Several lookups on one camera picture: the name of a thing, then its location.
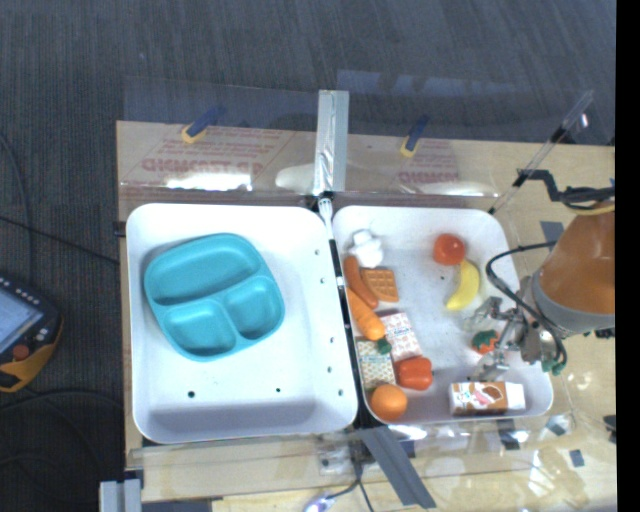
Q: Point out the red toy strawberry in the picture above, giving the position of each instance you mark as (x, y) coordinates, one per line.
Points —
(485, 341)

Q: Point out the blue divided plate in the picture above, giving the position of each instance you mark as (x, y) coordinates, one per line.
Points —
(210, 295)

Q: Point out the orange toy fruit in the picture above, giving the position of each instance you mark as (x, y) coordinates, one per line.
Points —
(389, 402)

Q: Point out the yellow patterned packet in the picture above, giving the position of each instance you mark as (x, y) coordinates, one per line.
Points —
(375, 367)

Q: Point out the pink and white packet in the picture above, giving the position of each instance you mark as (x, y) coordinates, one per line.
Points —
(402, 337)

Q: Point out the brown and white carton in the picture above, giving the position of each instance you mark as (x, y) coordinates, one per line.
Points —
(487, 398)

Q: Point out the orange-brown toy sausage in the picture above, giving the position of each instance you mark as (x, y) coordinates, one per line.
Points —
(357, 280)

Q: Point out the pale brown flat board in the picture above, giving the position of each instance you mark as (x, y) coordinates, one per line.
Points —
(530, 165)

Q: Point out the white plastic tray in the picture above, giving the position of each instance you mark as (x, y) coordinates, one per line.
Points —
(300, 300)
(425, 320)

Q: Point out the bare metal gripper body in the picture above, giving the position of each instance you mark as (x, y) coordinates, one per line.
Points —
(536, 345)

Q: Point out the red toy bell pepper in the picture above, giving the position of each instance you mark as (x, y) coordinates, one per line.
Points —
(415, 372)

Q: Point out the brown waffle biscuit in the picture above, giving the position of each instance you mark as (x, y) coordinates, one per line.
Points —
(382, 285)

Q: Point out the yellow banana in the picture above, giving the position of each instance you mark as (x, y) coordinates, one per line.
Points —
(467, 287)

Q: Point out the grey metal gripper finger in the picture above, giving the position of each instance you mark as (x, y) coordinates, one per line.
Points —
(494, 366)
(487, 308)

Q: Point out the orange toy carrot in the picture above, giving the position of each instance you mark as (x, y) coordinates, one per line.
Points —
(367, 320)

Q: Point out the white lumpy toy food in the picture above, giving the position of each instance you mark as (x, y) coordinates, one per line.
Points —
(367, 250)

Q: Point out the red-orange toy tomato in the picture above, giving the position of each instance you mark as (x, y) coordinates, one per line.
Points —
(448, 249)

